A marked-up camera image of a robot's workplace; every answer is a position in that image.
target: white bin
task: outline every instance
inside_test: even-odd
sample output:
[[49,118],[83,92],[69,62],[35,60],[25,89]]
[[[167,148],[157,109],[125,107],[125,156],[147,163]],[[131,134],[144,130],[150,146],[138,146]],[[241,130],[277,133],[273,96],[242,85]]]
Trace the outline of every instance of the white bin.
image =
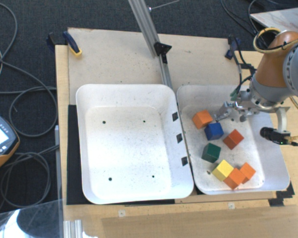
[[[247,121],[240,122],[240,115],[234,110],[229,118],[219,121],[224,135],[211,141],[207,140],[204,128],[197,129],[194,125],[192,118],[197,112],[208,110],[213,116],[225,101],[230,102],[229,94],[235,88],[236,86],[232,85],[184,85],[177,91],[183,130],[197,188],[209,195],[286,189],[290,177],[280,146],[260,136],[262,127],[273,127],[268,113],[260,112],[249,117]],[[237,129],[244,140],[230,150],[223,139],[233,129]],[[203,149],[209,142],[221,147],[219,159],[215,163],[201,158]],[[256,173],[248,182],[232,190],[211,173],[223,159],[236,168],[248,162]]]
[[194,186],[174,92],[87,84],[76,93],[82,186],[95,204],[184,198]]

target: green cube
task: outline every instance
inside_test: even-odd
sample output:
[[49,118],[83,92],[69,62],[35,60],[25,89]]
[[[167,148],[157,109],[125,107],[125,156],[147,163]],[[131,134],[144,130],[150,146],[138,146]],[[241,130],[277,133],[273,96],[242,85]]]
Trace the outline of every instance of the green cube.
[[214,163],[219,158],[220,147],[212,143],[208,143],[203,150],[202,159]]

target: wooden block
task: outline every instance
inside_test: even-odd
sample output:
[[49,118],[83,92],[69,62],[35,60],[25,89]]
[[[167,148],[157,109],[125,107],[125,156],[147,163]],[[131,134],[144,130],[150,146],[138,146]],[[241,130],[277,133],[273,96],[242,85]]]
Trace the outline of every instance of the wooden block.
[[246,162],[240,168],[240,172],[242,172],[245,175],[245,179],[242,181],[242,183],[245,183],[253,177],[254,173],[256,173],[256,170],[253,169],[252,166]]
[[212,116],[207,110],[197,112],[192,118],[197,129],[201,129],[213,121]]
[[229,174],[229,176],[224,179],[224,183],[226,183],[231,189],[237,188],[242,181],[245,179],[245,175],[240,172],[238,168],[234,168],[233,171]]
[[214,163],[219,158],[220,147],[212,143],[208,143],[203,150],[202,159]]
[[234,168],[225,160],[222,160],[217,167],[212,171],[212,174],[220,181],[226,179]]
[[223,142],[229,147],[229,149],[233,150],[243,139],[244,137],[236,129],[234,129],[223,139]]
[[224,131],[219,122],[208,124],[204,131],[208,140],[219,139],[222,135],[224,135]]

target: blue clamp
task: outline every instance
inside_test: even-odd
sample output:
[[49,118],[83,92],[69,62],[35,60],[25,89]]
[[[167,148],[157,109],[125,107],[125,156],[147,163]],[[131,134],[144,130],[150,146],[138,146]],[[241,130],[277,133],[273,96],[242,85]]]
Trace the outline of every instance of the blue clamp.
[[69,44],[72,53],[77,57],[80,56],[82,54],[82,50],[78,47],[73,37],[67,31],[64,31],[62,35]]

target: red cube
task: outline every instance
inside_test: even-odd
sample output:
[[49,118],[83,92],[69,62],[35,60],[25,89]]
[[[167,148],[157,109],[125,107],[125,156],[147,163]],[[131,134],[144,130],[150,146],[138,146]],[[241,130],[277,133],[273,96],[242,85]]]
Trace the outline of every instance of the red cube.
[[244,137],[236,129],[234,129],[223,139],[223,142],[229,147],[229,149],[233,150],[243,139]]

